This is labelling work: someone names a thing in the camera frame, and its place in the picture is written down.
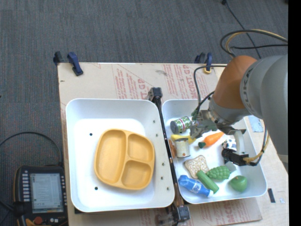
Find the can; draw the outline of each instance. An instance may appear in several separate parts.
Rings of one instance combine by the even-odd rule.
[[[170,129],[174,134],[176,134],[185,131],[186,129],[189,128],[190,125],[191,125],[191,120],[189,119],[188,116],[184,116],[177,120],[171,121]]]
[[[190,156],[190,149],[188,138],[181,138],[175,141],[175,149],[177,151],[177,157]]]

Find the white tray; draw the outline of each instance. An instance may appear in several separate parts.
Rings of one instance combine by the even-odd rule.
[[[170,122],[179,119],[183,116],[188,116],[189,118],[191,118],[191,113],[196,109],[197,105],[198,101],[195,99],[167,100],[162,105],[162,113],[164,117],[166,135],[168,139],[170,139],[171,135],[173,134],[170,129]],[[206,101],[202,105],[201,110],[207,109],[207,105],[208,103]],[[233,127],[236,129],[247,129],[246,122],[244,120],[237,122]],[[212,134],[212,132],[204,133],[203,137],[197,139],[195,142],[190,144],[189,157],[174,158],[174,167],[177,179],[179,179],[180,175],[187,175],[188,177],[192,178],[190,173],[186,170],[184,162],[188,159],[195,158],[200,154],[205,156],[209,169],[224,165],[223,157],[221,155],[221,144],[224,141],[223,138],[208,148],[200,149],[198,146],[198,142],[202,141],[202,139],[209,134]],[[181,135],[189,135],[189,130],[182,132]],[[257,152],[255,151],[248,129],[244,133],[243,137],[245,141],[245,151],[249,154],[250,157],[254,157],[257,154]],[[266,193],[267,183],[263,171],[261,169],[260,163],[256,166],[234,166],[236,167],[236,170],[230,174],[229,179],[235,177],[236,175],[243,175],[247,177],[248,186],[244,192],[240,193],[234,191],[234,189],[231,188],[231,186],[228,183],[229,179],[226,179],[222,182],[214,180],[220,189],[212,197],[207,198],[204,195],[196,195],[187,190],[186,188],[180,186],[179,188],[182,198],[189,203],[199,204],[205,202],[216,202],[240,198],[257,197]]]
[[[148,100],[74,99],[66,106],[71,200],[82,212],[163,208],[174,200],[174,185],[156,105]],[[112,187],[94,172],[101,134],[111,128],[146,136],[155,148],[151,182],[141,190]]]

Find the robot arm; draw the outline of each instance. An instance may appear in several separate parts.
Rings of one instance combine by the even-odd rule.
[[[263,119],[279,158],[288,162],[288,55],[232,59],[209,103],[209,117],[226,134],[247,115]]]

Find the screen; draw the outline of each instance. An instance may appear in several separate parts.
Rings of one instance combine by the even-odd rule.
[[[63,196],[59,173],[30,174],[32,212],[63,212]]]

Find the bread slice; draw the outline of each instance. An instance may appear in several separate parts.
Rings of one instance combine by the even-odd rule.
[[[209,171],[206,158],[203,155],[199,155],[193,159],[188,159],[184,163],[185,168],[189,171],[191,176],[197,179],[197,172],[202,170],[204,173]]]

